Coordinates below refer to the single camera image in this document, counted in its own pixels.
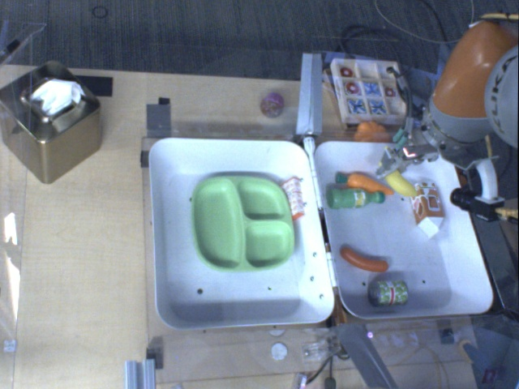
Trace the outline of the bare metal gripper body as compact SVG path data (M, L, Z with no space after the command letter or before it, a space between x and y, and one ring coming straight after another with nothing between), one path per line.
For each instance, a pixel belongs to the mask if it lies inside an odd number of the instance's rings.
M404 160L407 166L420 164L423 161L435 161L439 158L438 149L426 138L427 128L417 127L412 130L401 128L393 136L393 147L387 147L384 156L391 156L394 160Z

